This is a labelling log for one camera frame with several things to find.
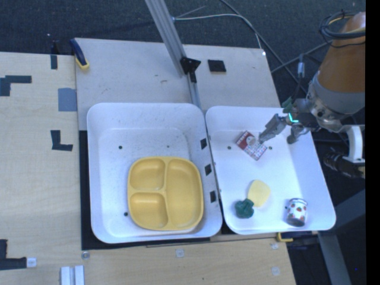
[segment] black floor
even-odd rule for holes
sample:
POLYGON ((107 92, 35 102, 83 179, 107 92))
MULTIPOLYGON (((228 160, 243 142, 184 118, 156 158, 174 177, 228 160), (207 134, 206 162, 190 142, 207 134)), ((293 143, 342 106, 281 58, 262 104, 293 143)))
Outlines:
MULTIPOLYGON (((323 60, 328 46, 318 32, 321 20, 341 10, 366 11, 366 0, 165 1, 174 17, 201 8, 187 17, 238 13, 249 20, 252 27, 237 17, 175 24, 187 44, 258 48, 259 37, 280 102, 295 90, 300 54, 311 56, 305 60, 304 90, 323 60)), ((59 53, 71 54, 69 39, 75 37, 161 42, 144 0, 0 0, 1 52, 51 53, 55 44, 59 53)), ((305 96, 302 89, 299 97, 305 96)), ((365 109, 350 121, 365 124, 365 109)), ((323 131, 313 137, 320 158, 331 149, 348 152, 347 144, 334 134, 323 131)), ((321 166, 334 205, 365 189, 364 179, 349 179, 321 166)), ((365 218, 338 238, 352 284, 366 284, 365 218)), ((330 283, 315 237, 295 239, 289 244, 289 255, 298 285, 330 283)))

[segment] wooden table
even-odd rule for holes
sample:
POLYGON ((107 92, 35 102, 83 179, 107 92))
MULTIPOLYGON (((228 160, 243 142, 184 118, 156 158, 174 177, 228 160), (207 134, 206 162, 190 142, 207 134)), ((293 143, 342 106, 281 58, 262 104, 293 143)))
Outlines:
POLYGON ((7 258, 35 257, 37 267, 0 271, 0 284, 59 284, 61 267, 84 266, 94 284, 295 284, 286 244, 273 237, 90 250, 81 255, 78 115, 60 111, 58 89, 76 89, 73 56, 0 53, 0 239, 7 258), (51 130, 61 144, 52 149, 51 130))

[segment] yellow sponge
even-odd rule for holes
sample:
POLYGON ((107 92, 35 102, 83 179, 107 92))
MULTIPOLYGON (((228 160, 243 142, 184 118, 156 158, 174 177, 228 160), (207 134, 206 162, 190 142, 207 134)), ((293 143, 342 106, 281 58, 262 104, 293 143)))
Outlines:
POLYGON ((271 189, 269 186, 261 180, 254 180, 249 187, 247 199, 251 200, 254 207, 260 207, 267 201, 271 189))

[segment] green light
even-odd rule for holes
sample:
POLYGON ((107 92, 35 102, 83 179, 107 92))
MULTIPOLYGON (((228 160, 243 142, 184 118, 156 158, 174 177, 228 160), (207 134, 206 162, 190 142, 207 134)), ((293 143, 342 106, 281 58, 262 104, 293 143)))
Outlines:
POLYGON ((293 119, 292 114, 289 113, 289 119, 291 122, 299 122, 297 119, 293 119))

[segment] yellow plate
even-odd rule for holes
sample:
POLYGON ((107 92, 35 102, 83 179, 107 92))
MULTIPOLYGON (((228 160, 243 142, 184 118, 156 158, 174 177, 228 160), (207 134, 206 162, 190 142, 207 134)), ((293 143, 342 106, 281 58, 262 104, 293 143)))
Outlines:
POLYGON ((139 159, 128 173, 128 209, 133 221, 151 230, 185 230, 203 215, 200 173, 181 157, 139 159))

